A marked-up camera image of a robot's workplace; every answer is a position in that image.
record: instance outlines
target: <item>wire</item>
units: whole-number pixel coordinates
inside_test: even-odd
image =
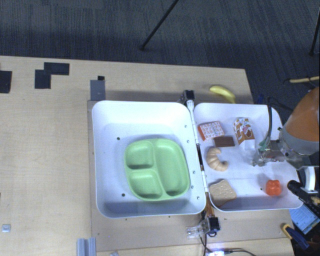
[[[214,238],[217,235],[217,232],[208,233],[207,235],[211,238]]]
[[[203,210],[203,211],[201,212],[201,221],[203,221],[203,220],[205,219],[206,214],[207,214],[206,210]]]
[[[265,138],[263,139],[263,141],[261,141],[259,143],[259,151],[265,151],[266,148],[269,146],[269,142],[271,139],[271,128],[272,128],[272,109],[271,109],[271,97],[267,98],[267,108],[268,108],[268,115],[269,115],[269,127],[268,127],[268,132],[265,136]]]
[[[282,104],[279,100],[277,100],[276,98],[274,97],[268,97],[268,104],[270,104],[271,106],[278,106],[280,108],[283,108],[284,110],[288,110],[288,111],[294,111],[292,108]]]
[[[319,76],[313,76],[313,77],[309,77],[307,76],[306,78],[298,78],[298,79],[285,79],[282,84],[285,85],[286,82],[289,82],[291,84],[303,84],[306,87],[308,87],[310,90],[314,89],[317,87],[317,85],[315,85],[313,83],[313,81],[317,81],[319,80]]]
[[[203,256],[206,255],[206,251],[208,251],[209,253],[212,253],[212,250],[210,250],[210,249],[207,247],[207,235],[206,235],[206,234],[204,235],[204,240],[203,240],[202,237],[200,236],[200,240],[201,240],[202,245],[204,246]]]
[[[247,251],[247,250],[242,250],[242,249],[241,250],[233,249],[233,250],[230,250],[230,251],[231,251],[231,253],[247,253],[247,254],[249,254],[251,256],[256,256],[252,252]]]

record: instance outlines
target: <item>metal bracket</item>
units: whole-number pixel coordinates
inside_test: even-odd
[[[106,99],[106,82],[98,76],[98,80],[90,80],[90,99],[91,101],[103,101]]]
[[[0,94],[8,94],[11,89],[12,71],[0,70]]]
[[[184,90],[177,102],[187,106],[187,101],[193,101],[194,99],[195,93],[193,90]]]
[[[90,237],[89,239],[78,238],[76,243],[77,256],[97,256],[96,238]]]
[[[316,190],[307,190],[303,188],[303,185],[295,180],[290,180],[287,184],[287,188],[307,205],[314,204],[312,197],[316,197],[318,194]]]
[[[9,233],[11,231],[10,224],[3,224],[1,228],[2,233]]]
[[[199,222],[196,226],[189,226],[186,228],[187,238],[198,238],[202,235],[209,235],[215,237],[220,230],[220,223],[217,217],[209,216]]]

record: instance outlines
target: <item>table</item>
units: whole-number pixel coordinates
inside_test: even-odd
[[[35,89],[35,70],[43,70],[44,62],[69,63],[69,75],[52,75],[51,89]],[[91,225],[90,80],[104,76],[110,100],[176,101],[183,90],[194,90],[196,102],[225,102],[209,92],[211,85],[223,85],[238,103],[252,103],[243,69],[0,56],[0,70],[12,71],[10,93],[0,94],[0,225],[11,224],[10,232],[0,233],[0,255],[6,256],[72,256],[78,238],[97,235]],[[288,210],[215,213],[221,231],[208,240],[209,248],[294,255],[280,229],[282,223],[292,225]],[[108,219],[115,236],[97,255],[114,250],[120,256],[202,255],[200,241],[184,235],[189,220],[198,221],[197,216]],[[139,222],[147,228],[137,229]],[[155,223],[157,232],[142,239]],[[136,239],[121,240],[133,229]],[[104,248],[99,239],[97,248]]]

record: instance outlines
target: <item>bread slice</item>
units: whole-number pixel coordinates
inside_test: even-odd
[[[226,202],[237,198],[236,192],[225,179],[209,186],[209,192],[215,206],[221,207]]]

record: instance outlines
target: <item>black cable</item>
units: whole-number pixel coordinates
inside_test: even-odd
[[[143,51],[147,45],[147,43],[151,40],[151,38],[154,36],[154,34],[157,32],[157,30],[160,28],[162,23],[166,20],[167,16],[171,13],[171,11],[175,8],[176,4],[179,0],[174,0],[173,3],[170,5],[169,9],[165,12],[165,14],[162,16],[158,24],[154,27],[154,29],[151,31],[151,33],[148,35],[146,40],[143,42],[143,44],[139,47],[141,51]]]
[[[267,98],[267,107],[268,107],[268,115],[269,115],[269,129],[268,129],[268,138],[271,138],[271,128],[272,128],[272,105],[271,105],[272,97]]]
[[[286,82],[288,82],[289,80],[290,80],[290,78],[287,78],[287,79],[283,80],[282,85],[285,86]]]
[[[208,233],[207,235],[211,238],[214,238],[217,235],[217,232]]]
[[[309,81],[309,84],[313,86],[313,88],[316,88],[317,85],[315,85],[312,81]]]
[[[203,220],[205,219],[206,214],[207,214],[206,210],[203,210],[203,211],[201,212],[201,221],[203,221]]]
[[[249,254],[249,255],[251,255],[251,256],[256,256],[255,254],[253,254],[252,252],[250,252],[250,251],[247,251],[247,250],[237,250],[237,249],[234,249],[234,250],[230,250],[230,253],[247,253],[247,254]]]
[[[273,105],[273,106],[278,106],[278,107],[280,107],[280,108],[283,108],[284,110],[288,110],[288,111],[291,111],[291,112],[294,111],[292,108],[290,108],[290,107],[282,104],[279,100],[277,100],[277,99],[274,98],[274,97],[268,97],[268,105],[269,105],[269,104],[270,104],[271,106],[272,106],[272,105]]]
[[[203,240],[202,237],[200,236],[200,240],[201,240],[202,245],[204,246],[203,256],[206,255],[206,251],[208,251],[209,253],[212,253],[212,250],[210,250],[210,249],[207,247],[207,235],[206,235],[206,234],[204,235],[204,240]]]

